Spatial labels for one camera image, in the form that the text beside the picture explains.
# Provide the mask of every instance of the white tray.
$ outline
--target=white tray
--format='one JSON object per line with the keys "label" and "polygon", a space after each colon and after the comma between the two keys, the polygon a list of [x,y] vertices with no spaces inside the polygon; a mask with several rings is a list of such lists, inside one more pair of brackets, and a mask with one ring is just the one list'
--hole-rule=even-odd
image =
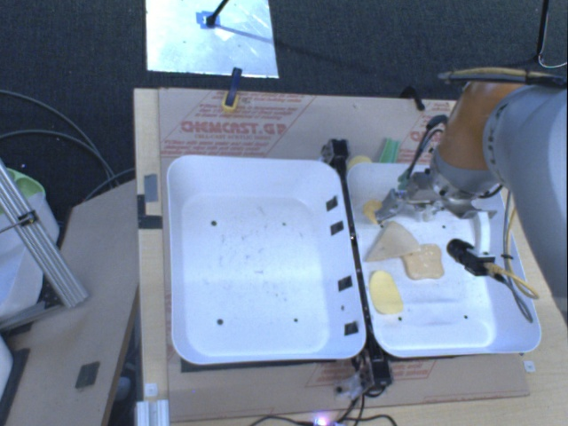
{"label": "white tray", "polygon": [[185,156],[171,164],[167,188],[172,341],[183,359],[360,352],[359,285],[341,182],[329,166]]}
{"label": "white tray", "polygon": [[[486,277],[475,277],[457,264],[446,251],[453,238],[475,245],[472,220],[460,220],[447,211],[433,221],[423,222],[407,209],[393,220],[408,229],[421,244],[436,243],[442,250],[445,275],[439,280],[411,280],[401,258],[366,263],[365,257],[381,228],[363,215],[365,202],[382,200],[405,164],[363,163],[349,171],[348,185],[363,273],[368,281],[375,270],[389,272],[404,303],[400,314],[384,315],[372,306],[373,329],[378,343],[397,357],[435,357],[473,353],[509,353],[533,350],[540,341],[540,325],[533,301],[523,297],[534,322],[529,323],[518,310],[510,290]],[[499,195],[477,201],[477,208],[497,210],[491,219],[490,250],[502,263],[503,202]],[[517,248],[512,245],[513,268],[524,278]]]}

